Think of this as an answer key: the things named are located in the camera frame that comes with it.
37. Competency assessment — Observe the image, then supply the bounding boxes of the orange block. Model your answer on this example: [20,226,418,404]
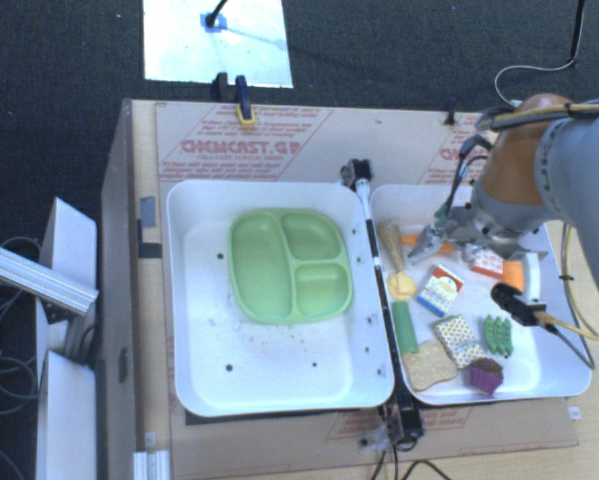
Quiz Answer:
[501,259,526,294]

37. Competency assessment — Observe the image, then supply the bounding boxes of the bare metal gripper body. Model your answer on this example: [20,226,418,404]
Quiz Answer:
[444,204,521,253]

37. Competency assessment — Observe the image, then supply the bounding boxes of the green divided plate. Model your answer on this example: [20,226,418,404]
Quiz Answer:
[227,208,355,326]

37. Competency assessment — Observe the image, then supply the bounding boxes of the green pea pod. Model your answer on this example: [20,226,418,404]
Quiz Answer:
[481,313,515,357]

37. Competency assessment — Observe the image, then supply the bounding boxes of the white plastic tray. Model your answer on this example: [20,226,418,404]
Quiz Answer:
[368,183,594,407]
[166,178,397,418]

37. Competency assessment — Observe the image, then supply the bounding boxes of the white blue red carton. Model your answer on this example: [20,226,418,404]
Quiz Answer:
[416,263,466,318]

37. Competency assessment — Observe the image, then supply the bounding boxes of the orange and white packet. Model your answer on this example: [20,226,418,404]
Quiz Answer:
[470,248,506,281]

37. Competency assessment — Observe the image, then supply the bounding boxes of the brown cardboard board red print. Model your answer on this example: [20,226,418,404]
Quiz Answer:
[154,101,580,462]

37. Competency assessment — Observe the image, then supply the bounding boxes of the black block with thin wires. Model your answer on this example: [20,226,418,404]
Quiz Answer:
[386,401,426,442]
[340,157,376,190]

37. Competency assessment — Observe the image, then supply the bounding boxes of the tan bread slice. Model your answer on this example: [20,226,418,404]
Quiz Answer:
[401,339,459,393]

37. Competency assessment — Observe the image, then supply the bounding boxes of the beige ice cream cone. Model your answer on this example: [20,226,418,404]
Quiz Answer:
[377,223,406,273]

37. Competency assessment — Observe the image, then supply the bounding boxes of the yellow patterned white carton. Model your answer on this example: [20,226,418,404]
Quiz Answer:
[432,313,487,370]

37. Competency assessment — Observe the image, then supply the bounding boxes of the thin black and white rod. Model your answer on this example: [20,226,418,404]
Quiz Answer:
[355,179,406,405]

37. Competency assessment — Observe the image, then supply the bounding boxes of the green toy cucumber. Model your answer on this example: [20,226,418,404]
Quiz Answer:
[391,300,421,356]

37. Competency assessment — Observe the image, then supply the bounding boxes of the purple cupcake brown top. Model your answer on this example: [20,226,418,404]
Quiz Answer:
[468,357,505,396]

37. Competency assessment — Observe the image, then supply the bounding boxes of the orange carrot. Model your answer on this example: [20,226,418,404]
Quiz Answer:
[400,232,456,256]

